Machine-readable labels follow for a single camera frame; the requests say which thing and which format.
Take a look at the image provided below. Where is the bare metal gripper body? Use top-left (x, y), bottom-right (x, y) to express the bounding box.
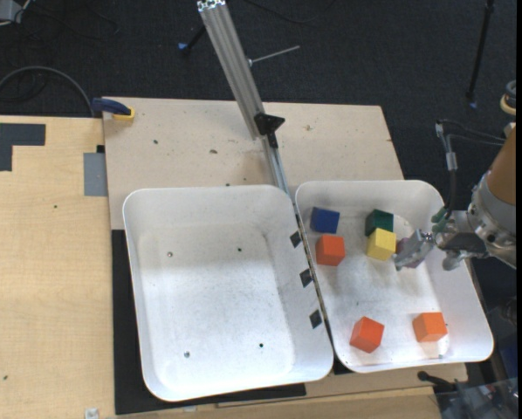
top-left (433, 203), bottom-right (517, 271)

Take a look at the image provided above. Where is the purple cube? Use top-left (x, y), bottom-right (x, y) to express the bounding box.
top-left (395, 236), bottom-right (425, 271)

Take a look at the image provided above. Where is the yellow cube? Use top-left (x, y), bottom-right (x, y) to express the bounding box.
top-left (365, 227), bottom-right (397, 262)

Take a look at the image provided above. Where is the dark green cube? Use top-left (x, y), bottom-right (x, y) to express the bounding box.
top-left (364, 208), bottom-right (395, 237)

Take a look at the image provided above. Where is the white plastic tray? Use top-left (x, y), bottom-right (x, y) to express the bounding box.
top-left (294, 179), bottom-right (495, 374)
top-left (121, 184), bottom-right (335, 403)

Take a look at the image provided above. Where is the light orange cube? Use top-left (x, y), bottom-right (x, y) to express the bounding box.
top-left (411, 311), bottom-right (450, 344)

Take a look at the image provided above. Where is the red-orange cube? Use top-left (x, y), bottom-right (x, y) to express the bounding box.
top-left (314, 233), bottom-right (347, 267)
top-left (348, 315), bottom-right (386, 354)

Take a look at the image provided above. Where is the blue cube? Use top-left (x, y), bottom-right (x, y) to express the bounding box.
top-left (309, 206), bottom-right (341, 235)

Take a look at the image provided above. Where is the pale wood board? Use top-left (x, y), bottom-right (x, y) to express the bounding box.
top-left (101, 97), bottom-right (469, 410)

